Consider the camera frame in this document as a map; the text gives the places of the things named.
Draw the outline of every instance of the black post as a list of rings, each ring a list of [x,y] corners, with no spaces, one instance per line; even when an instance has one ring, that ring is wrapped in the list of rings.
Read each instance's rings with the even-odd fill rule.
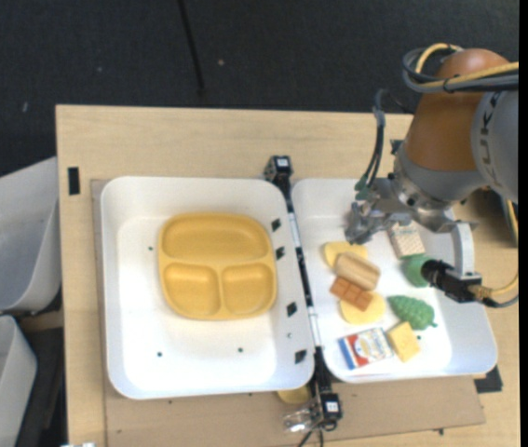
[[[187,17],[187,9],[185,7],[184,0],[177,0],[179,4],[179,11],[181,12],[181,20],[183,21],[183,28],[187,36],[187,44],[189,45],[189,51],[191,51],[191,58],[193,59],[193,64],[196,69],[197,77],[197,86],[200,91],[203,91],[206,88],[204,84],[204,77],[201,73],[201,65],[199,64],[199,57],[197,56],[196,42],[191,33],[191,26],[189,24],[189,18]]]

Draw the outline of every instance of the wooden table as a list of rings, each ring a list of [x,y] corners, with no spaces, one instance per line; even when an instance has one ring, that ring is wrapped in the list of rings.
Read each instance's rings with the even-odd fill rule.
[[[298,443],[300,436],[281,431],[279,416],[287,406],[275,393],[134,401],[114,391],[102,365],[91,182],[123,175],[258,177],[272,155],[291,157],[295,181],[358,178],[371,157],[374,117],[68,105],[58,106],[56,117],[69,442],[109,447]],[[386,139],[402,139],[410,121],[388,115]],[[391,170],[388,146],[380,176]],[[496,200],[477,193],[456,208],[456,215],[480,222],[476,267],[485,284],[508,282],[518,253]],[[326,441],[343,447],[520,445],[518,306],[490,310],[489,318],[502,392],[478,396],[468,376],[336,385],[345,418]],[[436,432],[441,428],[442,434]]]

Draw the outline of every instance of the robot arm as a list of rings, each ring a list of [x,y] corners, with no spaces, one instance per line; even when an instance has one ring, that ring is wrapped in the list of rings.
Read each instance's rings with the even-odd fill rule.
[[[435,76],[422,74],[427,59],[442,51],[449,55]],[[421,275],[456,301],[488,305],[493,291],[481,286],[473,269],[472,224],[455,221],[450,208],[486,185],[507,203],[518,203],[518,63],[485,49],[437,44],[407,54],[404,67],[407,86],[423,97],[405,140],[394,147],[393,172],[379,180],[374,173],[385,122],[376,101],[378,143],[355,187],[358,201],[346,239],[362,244],[379,230],[410,221],[450,232],[454,266],[430,261],[420,267]]]

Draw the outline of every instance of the green toy vegetable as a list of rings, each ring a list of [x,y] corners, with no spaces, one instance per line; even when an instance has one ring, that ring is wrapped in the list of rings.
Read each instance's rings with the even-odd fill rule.
[[[411,328],[414,330],[424,330],[428,326],[438,326],[433,322],[435,317],[433,307],[423,300],[397,295],[388,296],[387,301],[396,316],[402,321],[411,323]]]

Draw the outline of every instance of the table surface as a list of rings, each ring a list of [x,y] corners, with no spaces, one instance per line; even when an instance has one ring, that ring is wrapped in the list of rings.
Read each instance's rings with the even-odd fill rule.
[[[165,404],[125,400],[105,380],[92,181],[123,175],[259,177],[272,155],[291,157],[295,181],[358,178],[371,157],[375,119],[369,114],[73,105],[57,106],[56,118],[69,442],[158,445],[154,436],[163,427],[154,425],[155,411]],[[411,117],[388,115],[386,120],[386,140],[402,139]],[[389,144],[385,146],[379,176],[391,170]],[[79,193],[71,192],[70,168],[78,171]],[[496,197],[478,192],[455,212],[460,219],[480,223],[474,238],[476,268],[484,283],[506,284],[515,273],[518,251]],[[361,420],[344,419],[344,427],[337,429],[343,435],[329,435],[327,442],[343,447],[520,445],[518,315],[518,305],[488,311],[504,383],[501,392],[478,396],[473,380],[462,376],[363,391],[358,390],[361,386],[338,386],[341,395],[349,397],[346,404],[360,410]],[[369,406],[354,400],[359,392]],[[247,396],[175,401],[169,416],[176,416],[177,427],[169,438],[179,445],[192,445],[199,436],[220,442],[242,439],[233,445],[246,445],[246,440],[249,445],[298,443],[299,438],[271,431],[276,421],[266,416],[277,408],[273,393]],[[393,402],[391,407],[386,399]],[[208,420],[212,409],[228,409],[231,417],[242,415],[243,425],[233,426],[231,434],[223,433],[223,425],[208,431],[210,425],[230,422],[219,413]],[[205,419],[200,429],[191,428],[196,415]],[[451,428],[442,434],[433,430],[440,427]]]

